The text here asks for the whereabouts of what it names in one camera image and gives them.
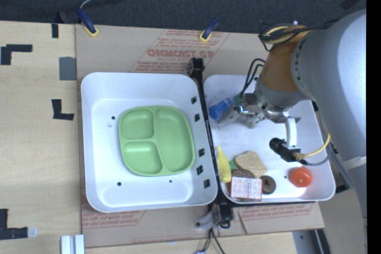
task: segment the cardboard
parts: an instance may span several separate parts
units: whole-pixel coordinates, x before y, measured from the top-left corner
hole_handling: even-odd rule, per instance
[[[83,172],[80,83],[92,72],[185,73],[189,59],[203,58],[204,79],[213,74],[246,74],[254,58],[267,56],[257,35],[213,32],[207,43],[199,31],[97,26],[90,37],[76,25],[77,92],[79,107],[82,231],[86,247],[114,246],[205,238],[194,221],[207,206],[149,211],[101,213],[86,200]],[[275,233],[324,227],[318,203],[258,205],[234,208],[235,219],[218,235]]]

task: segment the blue clamp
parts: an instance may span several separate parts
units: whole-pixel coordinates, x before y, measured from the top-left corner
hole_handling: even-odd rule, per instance
[[[198,39],[201,42],[207,42],[211,36],[211,32],[214,31],[218,27],[218,18],[212,20],[206,30],[202,31],[199,35]]]
[[[90,17],[86,14],[85,11],[82,11],[81,8],[79,8],[76,11],[76,14],[82,24],[84,25],[85,31],[90,35],[91,37],[95,37],[99,34],[98,29],[94,26],[93,22],[91,21]]]

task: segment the red tomato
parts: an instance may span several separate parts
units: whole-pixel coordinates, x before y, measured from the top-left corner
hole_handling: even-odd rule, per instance
[[[297,187],[306,187],[312,182],[312,174],[307,167],[297,167],[291,172],[290,181]]]

